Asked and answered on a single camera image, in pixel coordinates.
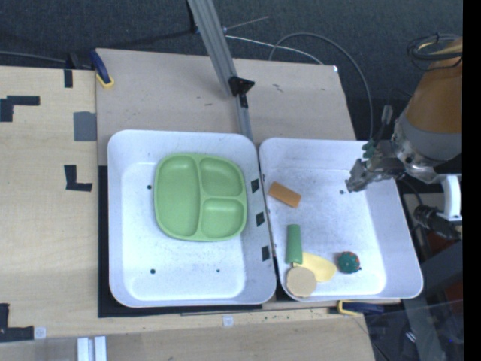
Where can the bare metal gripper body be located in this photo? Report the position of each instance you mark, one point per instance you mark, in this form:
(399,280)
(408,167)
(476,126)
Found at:
(391,162)

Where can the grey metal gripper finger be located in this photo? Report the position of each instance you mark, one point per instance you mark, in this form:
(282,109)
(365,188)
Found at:
(353,184)
(359,167)

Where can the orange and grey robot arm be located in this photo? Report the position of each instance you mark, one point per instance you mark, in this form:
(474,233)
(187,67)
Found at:
(436,100)

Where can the white plastic tray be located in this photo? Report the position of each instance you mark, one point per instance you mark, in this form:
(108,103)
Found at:
(188,269)
(338,224)

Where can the green ball with orange spots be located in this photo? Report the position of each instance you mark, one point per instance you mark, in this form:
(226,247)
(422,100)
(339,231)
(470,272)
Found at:
(348,262)

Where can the green cylinder toy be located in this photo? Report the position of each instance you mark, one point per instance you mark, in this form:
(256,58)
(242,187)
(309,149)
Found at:
(293,243)

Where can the yellow banana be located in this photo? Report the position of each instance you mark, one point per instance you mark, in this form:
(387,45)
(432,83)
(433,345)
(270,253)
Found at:
(322,267)

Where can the thin black rod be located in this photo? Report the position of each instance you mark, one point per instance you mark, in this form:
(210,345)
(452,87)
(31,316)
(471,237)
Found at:
(267,216)

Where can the tan round biscuit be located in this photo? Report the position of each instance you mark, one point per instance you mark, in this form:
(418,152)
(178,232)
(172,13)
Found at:
(301,282)

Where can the green divided plate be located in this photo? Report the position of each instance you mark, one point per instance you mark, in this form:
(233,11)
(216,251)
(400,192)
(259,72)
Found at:
(176,198)

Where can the pale wood board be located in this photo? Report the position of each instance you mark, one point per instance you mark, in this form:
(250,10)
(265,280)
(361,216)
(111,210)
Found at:
(169,96)

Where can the black cylinder on white bracket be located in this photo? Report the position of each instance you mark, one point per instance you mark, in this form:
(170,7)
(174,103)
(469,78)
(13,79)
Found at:
(436,216)

